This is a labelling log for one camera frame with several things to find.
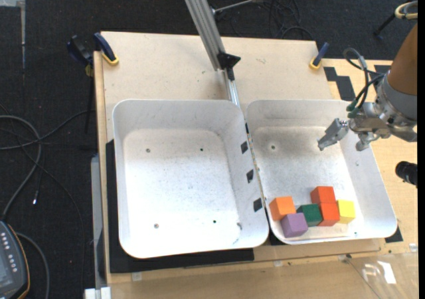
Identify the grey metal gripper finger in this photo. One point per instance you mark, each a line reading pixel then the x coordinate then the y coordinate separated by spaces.
pixel 364 141
pixel 333 132

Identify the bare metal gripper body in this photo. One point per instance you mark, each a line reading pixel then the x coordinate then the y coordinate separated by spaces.
pixel 376 121

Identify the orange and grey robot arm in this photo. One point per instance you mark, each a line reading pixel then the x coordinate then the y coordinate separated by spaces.
pixel 403 71

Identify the white plastic tray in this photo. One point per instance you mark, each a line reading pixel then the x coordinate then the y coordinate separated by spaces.
pixel 179 178
pixel 299 164

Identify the red-orange cube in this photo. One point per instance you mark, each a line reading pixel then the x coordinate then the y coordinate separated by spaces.
pixel 329 214
pixel 322 194

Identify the yellow cube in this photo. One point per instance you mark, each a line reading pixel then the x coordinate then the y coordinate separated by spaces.
pixel 346 211

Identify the green cube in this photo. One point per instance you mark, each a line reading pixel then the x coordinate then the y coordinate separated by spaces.
pixel 310 214

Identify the orange cube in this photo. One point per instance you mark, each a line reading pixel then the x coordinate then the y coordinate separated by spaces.
pixel 281 207

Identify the purple cube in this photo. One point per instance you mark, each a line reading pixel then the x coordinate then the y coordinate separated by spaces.
pixel 293 225

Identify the pale wood board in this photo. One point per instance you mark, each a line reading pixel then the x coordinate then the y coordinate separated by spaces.
pixel 172 68

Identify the black cylinder on white bracket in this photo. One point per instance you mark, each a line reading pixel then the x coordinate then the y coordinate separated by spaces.
pixel 407 172

